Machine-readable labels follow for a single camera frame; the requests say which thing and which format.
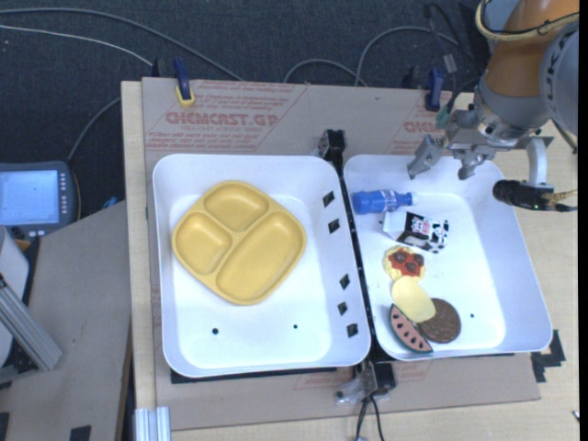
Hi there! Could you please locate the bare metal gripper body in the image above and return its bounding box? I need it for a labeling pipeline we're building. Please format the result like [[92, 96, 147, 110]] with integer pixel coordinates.
[[444, 107, 525, 161]]

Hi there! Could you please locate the blue plastic bottle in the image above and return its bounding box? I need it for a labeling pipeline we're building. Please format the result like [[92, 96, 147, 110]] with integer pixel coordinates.
[[351, 189, 419, 215]]

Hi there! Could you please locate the black and white milk carton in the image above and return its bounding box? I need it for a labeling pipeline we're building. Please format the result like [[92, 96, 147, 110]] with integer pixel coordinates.
[[380, 210, 450, 254]]

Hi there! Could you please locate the white plastic tray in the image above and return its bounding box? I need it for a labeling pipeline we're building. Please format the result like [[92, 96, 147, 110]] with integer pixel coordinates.
[[152, 153, 372, 379], [342, 153, 554, 362]]

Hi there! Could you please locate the yellow pasta with meatballs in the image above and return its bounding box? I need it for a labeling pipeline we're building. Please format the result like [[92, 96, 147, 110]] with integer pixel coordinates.
[[383, 244, 427, 280]]

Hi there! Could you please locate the pale yellow oval chip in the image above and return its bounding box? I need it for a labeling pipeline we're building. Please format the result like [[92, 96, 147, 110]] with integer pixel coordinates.
[[390, 275, 436, 323]]

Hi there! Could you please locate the brown cardboard board red print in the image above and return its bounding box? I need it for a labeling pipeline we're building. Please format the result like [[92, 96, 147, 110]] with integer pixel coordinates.
[[141, 76, 542, 432]]

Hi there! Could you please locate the brown round biscuit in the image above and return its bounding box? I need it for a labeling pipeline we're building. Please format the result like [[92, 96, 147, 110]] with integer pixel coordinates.
[[416, 297, 462, 345]]

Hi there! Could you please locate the red watermelon slice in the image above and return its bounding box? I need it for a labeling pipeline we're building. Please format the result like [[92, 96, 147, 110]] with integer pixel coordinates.
[[388, 303, 435, 355]]

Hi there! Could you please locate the yellow divided plate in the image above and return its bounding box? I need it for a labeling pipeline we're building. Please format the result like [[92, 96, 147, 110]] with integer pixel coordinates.
[[171, 179, 308, 306]]

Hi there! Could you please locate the black cylinder on white bracket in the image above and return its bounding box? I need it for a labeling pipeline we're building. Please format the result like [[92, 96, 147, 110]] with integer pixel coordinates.
[[492, 136, 556, 211]]

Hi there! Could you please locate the black block with thin wires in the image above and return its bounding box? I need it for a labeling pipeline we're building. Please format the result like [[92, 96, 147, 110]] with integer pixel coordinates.
[[334, 360, 397, 406], [316, 129, 346, 161]]

